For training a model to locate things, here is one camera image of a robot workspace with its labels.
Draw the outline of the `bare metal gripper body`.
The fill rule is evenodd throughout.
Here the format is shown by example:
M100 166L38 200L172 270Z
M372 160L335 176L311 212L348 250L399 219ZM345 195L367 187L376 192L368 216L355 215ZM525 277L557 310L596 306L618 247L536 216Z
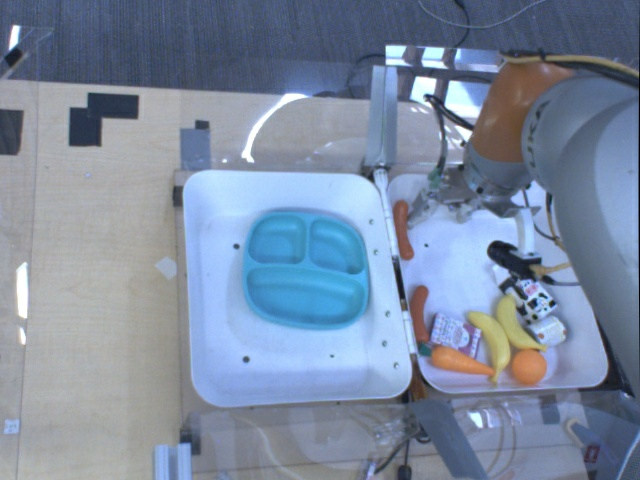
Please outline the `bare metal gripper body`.
M464 216L481 208L499 218L511 216L511 190L483 177L473 168L447 167L435 198Z

